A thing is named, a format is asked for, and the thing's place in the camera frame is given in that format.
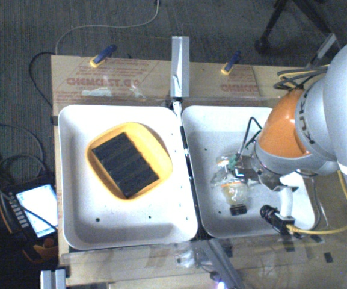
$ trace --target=black sponge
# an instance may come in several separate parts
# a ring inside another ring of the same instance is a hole
[[[126,198],[159,179],[125,132],[92,151]]]

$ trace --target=black cable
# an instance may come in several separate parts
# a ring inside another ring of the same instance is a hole
[[[321,70],[314,71],[314,72],[306,72],[305,74],[298,75],[295,77],[291,77],[291,78],[279,81],[278,83],[274,84],[274,88],[278,89],[278,90],[293,90],[293,89],[298,88],[301,84],[299,84],[295,87],[287,87],[287,86],[284,86],[284,84],[286,84],[287,82],[292,82],[292,81],[295,81],[297,79],[301,79],[301,78],[305,78],[305,77],[310,77],[309,79],[311,79],[313,77],[316,77],[316,76],[323,74],[323,73],[326,73],[326,72],[327,72],[327,69],[325,69],[325,68],[323,68]]]
[[[30,155],[30,154],[16,154],[16,155],[12,155],[12,156],[10,156],[10,157],[4,158],[2,161],[0,161],[0,167],[1,167],[4,163],[6,163],[7,161],[10,161],[10,160],[13,160],[13,161],[14,161],[14,160],[17,159],[17,158],[31,158],[32,160],[38,162],[39,165],[40,165],[40,169],[39,169],[39,171],[38,171],[37,176],[40,176],[42,170],[43,170],[44,172],[47,172],[47,171],[48,171],[47,168],[46,168],[46,166],[45,166],[45,164],[44,164],[44,162],[42,162],[42,160],[40,160],[39,158],[37,158],[37,157],[35,157],[35,156],[33,156],[33,155]]]
[[[316,67],[305,67],[302,69],[294,69],[294,70],[282,70],[280,72],[277,72],[276,75],[281,77],[284,74],[291,74],[291,73],[304,73],[304,72],[312,72],[316,70],[327,70],[327,66],[316,66]]]
[[[1,176],[1,175],[0,175],[0,178],[1,178],[1,179],[4,179],[4,180],[8,180],[7,178],[5,178],[5,177],[3,177],[3,176]],[[11,202],[11,201],[14,199],[14,198],[10,197],[8,194],[6,194],[1,188],[0,188],[0,195],[1,195],[4,199],[8,200],[9,202]],[[43,217],[39,216],[39,215],[36,214],[35,212],[33,212],[33,211],[31,211],[31,210],[25,208],[25,207],[24,207],[20,202],[18,202],[18,201],[16,201],[15,204],[16,204],[19,208],[21,208],[22,210],[24,210],[24,211],[26,211],[26,212],[32,214],[33,216],[35,216],[36,218],[38,218],[39,220],[41,220],[42,222],[44,222],[45,224],[47,224],[48,226],[50,226],[53,230],[55,230],[55,231],[57,232],[57,227],[54,226],[53,224],[51,224],[50,222],[48,222],[46,219],[44,219]]]
[[[249,121],[248,121],[248,125],[247,125],[247,129],[245,130],[245,135],[244,135],[244,139],[243,139],[243,142],[241,144],[241,147],[240,147],[240,150],[238,153],[236,153],[236,156],[237,158],[240,158],[242,152],[243,152],[243,149],[245,147],[245,143],[247,141],[247,137],[248,137],[248,133],[250,131],[250,128],[251,128],[251,122],[254,121],[256,123],[256,125],[260,128],[260,130],[262,130],[262,126],[260,125],[260,123],[254,118],[254,117],[250,117]]]
[[[37,144],[37,147],[38,147],[38,149],[40,151],[40,159],[42,161],[44,161],[44,152],[43,152],[42,144],[41,144],[40,140],[31,131],[29,131],[28,129],[23,128],[21,126],[9,125],[9,124],[4,124],[4,123],[0,123],[0,127],[14,128],[14,129],[18,129],[20,131],[24,131],[27,134],[29,134],[35,140],[35,142]]]
[[[256,134],[254,134],[250,141],[247,142],[247,144],[245,145],[245,148],[247,148],[250,144],[254,143],[254,141],[256,140],[256,137],[261,133],[262,130],[257,131]]]
[[[42,55],[55,55],[55,53],[51,52],[51,51],[43,51],[43,52],[39,52],[38,54],[36,54],[29,63],[29,76],[30,76],[31,81],[34,84],[34,87],[41,94],[42,98],[48,103],[48,105],[51,107],[51,109],[53,109],[52,103],[46,98],[46,96],[43,94],[43,92],[38,88],[37,83],[35,82],[33,75],[32,75],[33,64],[36,61],[36,59],[38,59],[38,57],[40,57]]]

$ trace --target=white wire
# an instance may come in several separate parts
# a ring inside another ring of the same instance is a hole
[[[70,29],[69,31],[65,32],[56,42],[55,44],[55,54],[58,55],[58,45],[60,44],[60,41],[66,36],[68,35],[69,33],[71,33],[72,31],[74,30],[77,30],[77,29],[83,29],[83,28],[114,28],[114,29],[128,29],[128,28],[136,28],[136,27],[139,27],[139,26],[145,26],[145,25],[148,25],[149,23],[153,22],[158,13],[159,13],[159,4],[160,4],[160,0],[156,0],[156,13],[155,15],[150,19],[148,20],[147,22],[144,22],[144,23],[139,23],[139,24],[136,24],[136,25],[129,25],[129,26],[111,26],[111,25],[84,25],[84,26],[77,26],[77,27],[74,27],[72,29]]]

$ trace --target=blue clamp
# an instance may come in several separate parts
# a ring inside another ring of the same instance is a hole
[[[230,72],[232,72],[233,65],[236,63],[239,63],[241,60],[241,52],[236,51],[235,54],[232,56],[232,58],[229,60],[228,63],[226,63],[223,68],[221,69],[221,73],[224,75],[229,75]]]
[[[117,46],[115,44],[110,45],[105,48],[102,52],[96,55],[94,58],[90,60],[90,65],[93,67],[99,67],[100,64],[104,63],[105,58],[112,57],[113,52],[117,50]]]

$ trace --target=cardboard sheet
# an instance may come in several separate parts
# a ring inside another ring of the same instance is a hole
[[[108,98],[165,99],[170,89],[170,61],[109,58],[98,68],[90,57],[52,56],[54,112],[71,104],[107,104]],[[191,63],[190,96],[259,97],[252,66]]]

